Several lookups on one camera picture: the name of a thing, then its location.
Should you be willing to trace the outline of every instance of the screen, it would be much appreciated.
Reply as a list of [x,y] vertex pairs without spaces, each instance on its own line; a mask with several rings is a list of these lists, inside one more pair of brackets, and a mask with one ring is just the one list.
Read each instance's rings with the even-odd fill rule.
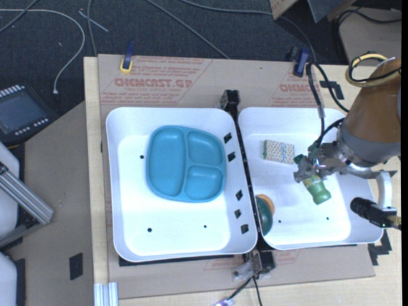
[[5,135],[45,116],[44,111],[24,91],[0,99],[0,129]]

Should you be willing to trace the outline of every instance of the wooden table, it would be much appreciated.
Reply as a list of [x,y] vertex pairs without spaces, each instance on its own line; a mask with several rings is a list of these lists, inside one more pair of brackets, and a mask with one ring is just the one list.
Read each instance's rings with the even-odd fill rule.
[[[338,82],[345,93],[344,104],[350,107],[358,89],[350,87],[344,78],[345,66],[323,66],[330,80]],[[92,250],[94,282],[106,284],[109,281],[105,202],[103,188],[103,165],[101,154],[101,121],[99,114],[98,59],[84,59],[85,102],[87,114],[87,138],[90,175],[90,199],[92,219]],[[328,90],[322,91],[324,105],[337,108]],[[400,161],[391,159],[385,167],[398,170],[393,177],[393,206],[401,208]],[[366,279],[311,282],[306,284],[270,286],[260,288],[263,305],[402,305],[402,241],[401,232],[389,229],[393,250],[389,255],[379,257],[379,266],[375,267],[376,276]],[[192,306],[215,305],[228,297],[233,291],[209,291],[183,295],[155,296],[120,300],[121,306],[177,305]],[[235,298],[236,305],[257,305],[256,290],[250,286]]]

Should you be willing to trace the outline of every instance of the green bottle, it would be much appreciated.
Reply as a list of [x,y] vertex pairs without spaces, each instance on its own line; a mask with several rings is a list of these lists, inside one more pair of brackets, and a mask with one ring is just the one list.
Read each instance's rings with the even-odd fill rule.
[[308,179],[303,180],[305,187],[313,197],[316,205],[322,204],[331,198],[330,192],[325,188],[323,180],[319,175],[314,174]]

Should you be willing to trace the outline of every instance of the brown cylinder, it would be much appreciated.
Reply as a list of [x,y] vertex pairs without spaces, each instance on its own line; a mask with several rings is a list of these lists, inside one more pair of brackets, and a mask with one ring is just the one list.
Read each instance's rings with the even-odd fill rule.
[[[388,59],[370,76],[382,76],[401,67],[401,59]],[[401,75],[383,84],[363,87],[352,105],[344,125],[357,138],[376,143],[401,142],[398,90]]]

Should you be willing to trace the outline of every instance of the white cable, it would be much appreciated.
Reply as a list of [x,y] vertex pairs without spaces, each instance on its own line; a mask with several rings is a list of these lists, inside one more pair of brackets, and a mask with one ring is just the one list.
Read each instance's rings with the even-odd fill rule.
[[[0,9],[0,11],[11,11],[11,12],[17,12],[17,11],[24,11],[24,9]],[[82,33],[82,43],[80,48],[78,49],[78,51],[76,52],[76,54],[65,64],[64,67],[61,68],[61,70],[58,72],[55,80],[54,80],[54,89],[53,89],[53,94],[58,94],[58,90],[57,90],[57,82],[59,77],[61,76],[62,72],[71,64],[71,62],[73,62],[75,60],[76,57],[78,57],[79,53],[81,53],[84,44],[85,44],[85,32],[82,29],[81,25],[72,17],[65,15],[64,13],[60,13],[59,11],[55,11],[55,10],[48,10],[48,9],[30,9],[27,10],[27,12],[45,12],[45,13],[55,13],[57,15],[61,15],[63,17],[68,18],[69,20],[73,21],[75,23],[76,26],[78,26],[79,30]]]

